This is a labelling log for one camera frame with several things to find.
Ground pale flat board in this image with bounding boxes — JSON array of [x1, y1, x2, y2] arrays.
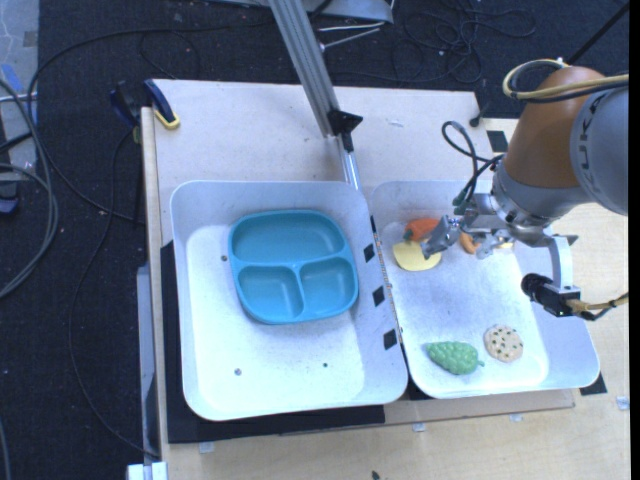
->
[[149, 78, 576, 427]]

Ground green grapes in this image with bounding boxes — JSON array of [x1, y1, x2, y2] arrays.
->
[[425, 340, 486, 376]]

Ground blue divided plate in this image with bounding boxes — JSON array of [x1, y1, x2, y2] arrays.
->
[[227, 209, 361, 326]]

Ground black cylinder on white bracket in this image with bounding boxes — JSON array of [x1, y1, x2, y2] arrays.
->
[[520, 235, 582, 318]]

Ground thin black and white rod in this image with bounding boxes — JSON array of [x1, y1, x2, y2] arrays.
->
[[340, 132, 405, 350]]

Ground white plastic tray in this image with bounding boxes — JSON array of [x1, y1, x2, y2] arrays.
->
[[368, 180, 601, 401], [169, 179, 410, 423]]

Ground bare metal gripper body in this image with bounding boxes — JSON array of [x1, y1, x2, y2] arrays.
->
[[458, 192, 555, 248]]

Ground yellow flat round slice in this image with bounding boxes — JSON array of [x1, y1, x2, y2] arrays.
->
[[392, 240, 444, 273]]

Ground beige biscuit with dots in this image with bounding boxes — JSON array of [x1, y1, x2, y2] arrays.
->
[[482, 323, 525, 364]]

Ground orange carrot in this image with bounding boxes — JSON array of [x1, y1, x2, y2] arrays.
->
[[403, 217, 442, 244]]

